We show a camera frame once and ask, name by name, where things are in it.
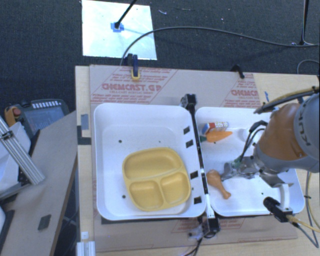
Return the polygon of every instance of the wooden table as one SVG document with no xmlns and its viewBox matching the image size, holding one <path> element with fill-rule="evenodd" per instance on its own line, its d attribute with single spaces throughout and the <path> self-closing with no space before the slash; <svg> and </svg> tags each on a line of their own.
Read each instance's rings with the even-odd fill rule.
<svg viewBox="0 0 320 256">
<path fill-rule="evenodd" d="M 13 202 L 3 206 L 14 210 L 1 256 L 53 256 L 76 173 L 76 112 L 40 131 L 32 160 L 45 180 L 21 190 Z M 42 217 L 50 216 L 46 228 L 38 229 Z"/>
<path fill-rule="evenodd" d="M 260 101 L 265 101 L 265 92 L 268 93 L 270 100 L 290 92 L 310 88 L 319 84 L 316 76 L 292 75 L 292 74 L 253 74 Z M 75 69 L 76 80 L 76 109 L 77 125 L 81 126 L 83 114 L 90 113 L 90 69 L 87 66 L 77 66 Z M 90 125 L 88 129 L 83 129 L 82 137 L 90 138 Z M 83 233 L 81 241 L 94 241 L 94 216 L 93 216 L 93 184 L 92 184 L 92 157 L 91 146 L 80 144 L 78 146 L 78 169 L 79 169 L 79 205 L 80 205 L 80 232 Z M 305 190 L 306 171 L 297 170 L 298 178 Z M 319 173 L 313 174 L 309 187 L 309 195 L 312 197 L 311 205 L 316 218 L 320 219 L 319 211 Z M 308 222 L 306 209 L 298 217 Z M 215 244 L 200 246 L 197 255 L 319 255 L 311 242 L 298 230 L 298 239 L 241 242 L 232 244 Z M 194 247 L 170 247 L 137 249 L 127 251 L 97 252 L 97 256 L 163 256 L 163 255 L 185 255 Z"/>
</svg>

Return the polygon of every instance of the blue tape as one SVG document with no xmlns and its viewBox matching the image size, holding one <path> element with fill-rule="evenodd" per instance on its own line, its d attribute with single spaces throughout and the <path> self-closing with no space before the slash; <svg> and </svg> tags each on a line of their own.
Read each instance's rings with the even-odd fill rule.
<svg viewBox="0 0 320 256">
<path fill-rule="evenodd" d="M 120 23 L 120 26 L 118 29 L 115 28 L 115 24 L 116 24 L 116 22 L 113 22 L 110 24 L 113 32 L 120 33 L 121 31 L 125 30 L 125 26 L 122 23 Z"/>
<path fill-rule="evenodd" d="M 265 94 L 265 98 L 266 98 L 266 101 L 269 102 L 269 95 L 266 91 L 264 91 L 264 94 Z"/>
</svg>

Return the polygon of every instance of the metal bracket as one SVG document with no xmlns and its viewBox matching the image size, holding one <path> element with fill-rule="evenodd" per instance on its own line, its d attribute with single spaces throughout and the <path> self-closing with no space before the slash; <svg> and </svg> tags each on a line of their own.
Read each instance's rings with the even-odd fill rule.
<svg viewBox="0 0 320 256">
<path fill-rule="evenodd" d="M 202 178 L 202 184 L 203 184 L 203 190 L 204 190 L 204 200 L 206 202 L 206 208 L 205 208 L 205 213 L 206 216 L 209 219 L 215 219 L 215 212 L 211 207 L 210 203 L 210 196 L 209 196 L 209 191 L 208 191 L 208 185 L 207 185 L 207 178 L 206 178 L 206 173 L 204 169 L 204 160 L 202 157 L 202 152 L 201 152 L 201 146 L 200 146 L 200 139 L 199 139 L 199 133 L 198 133 L 198 126 L 196 122 L 196 106 L 197 104 L 197 98 L 195 94 L 186 94 L 180 101 L 180 106 L 188 110 L 191 114 L 192 118 L 192 125 L 193 125 L 193 131 L 194 131 L 194 136 L 195 136 L 195 142 L 196 142 L 196 148 L 198 152 L 198 158 L 199 158 L 199 164 L 200 164 L 200 174 Z M 218 219 L 215 219 L 217 226 L 219 226 L 219 221 Z M 212 228 L 216 232 L 220 230 L 220 228 Z"/>
<path fill-rule="evenodd" d="M 204 227 L 202 225 L 202 223 L 197 226 L 194 229 L 189 230 L 188 232 L 188 239 L 189 240 L 193 240 L 196 239 L 197 241 L 200 240 L 203 236 L 204 236 Z"/>
<path fill-rule="evenodd" d="M 16 185 L 13 185 L 12 187 L 7 189 L 6 191 L 0 193 L 0 201 L 5 200 L 5 199 L 17 194 L 18 192 L 20 192 L 22 189 L 28 187 L 29 185 L 30 185 L 30 183 L 22 185 L 21 182 L 17 183 Z"/>
<path fill-rule="evenodd" d="M 96 256 L 96 243 L 94 241 L 77 242 L 76 256 Z"/>
<path fill-rule="evenodd" d="M 6 133 L 0 135 L 0 140 L 7 140 L 14 135 L 12 130 L 7 131 Z"/>
</svg>

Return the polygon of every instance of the toy chicken drumstick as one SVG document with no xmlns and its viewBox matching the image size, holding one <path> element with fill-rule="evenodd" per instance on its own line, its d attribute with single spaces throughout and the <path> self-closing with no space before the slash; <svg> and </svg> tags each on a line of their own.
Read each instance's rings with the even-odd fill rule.
<svg viewBox="0 0 320 256">
<path fill-rule="evenodd" d="M 228 191 L 226 191 L 224 186 L 222 185 L 219 172 L 217 172 L 214 169 L 210 170 L 206 174 L 206 179 L 211 186 L 214 186 L 215 188 L 221 191 L 224 199 L 228 199 L 231 196 L 231 194 Z"/>
</svg>

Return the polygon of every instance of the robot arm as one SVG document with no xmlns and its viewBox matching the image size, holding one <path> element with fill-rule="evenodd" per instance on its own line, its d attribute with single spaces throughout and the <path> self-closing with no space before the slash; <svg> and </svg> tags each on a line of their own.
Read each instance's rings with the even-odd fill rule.
<svg viewBox="0 0 320 256">
<path fill-rule="evenodd" d="M 302 104 L 274 111 L 253 155 L 226 163 L 221 179 L 236 174 L 250 179 L 259 172 L 275 188 L 284 183 L 278 174 L 290 168 L 319 172 L 319 90 Z"/>
</svg>

